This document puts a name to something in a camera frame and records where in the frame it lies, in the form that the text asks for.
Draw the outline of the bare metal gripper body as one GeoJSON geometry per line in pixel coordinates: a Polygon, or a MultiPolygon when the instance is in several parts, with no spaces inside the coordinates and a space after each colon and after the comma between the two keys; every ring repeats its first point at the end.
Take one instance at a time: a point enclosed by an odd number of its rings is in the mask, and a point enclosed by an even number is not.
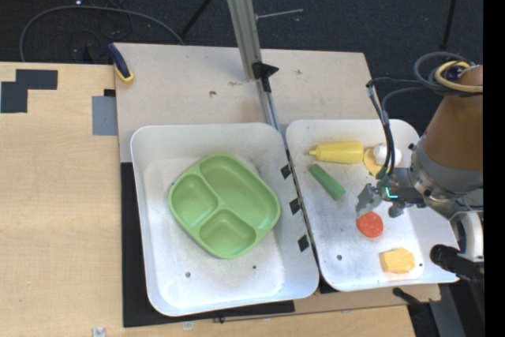
{"type": "Polygon", "coordinates": [[[455,189],[442,187],[424,171],[397,167],[380,180],[380,195],[390,203],[405,201],[406,209],[431,208],[446,219],[453,219],[460,212],[473,211],[473,208],[463,203],[463,199],[484,186],[469,182],[466,174],[458,177],[452,173],[448,178],[443,176],[442,179],[448,180],[448,185],[454,185],[455,189]]]}

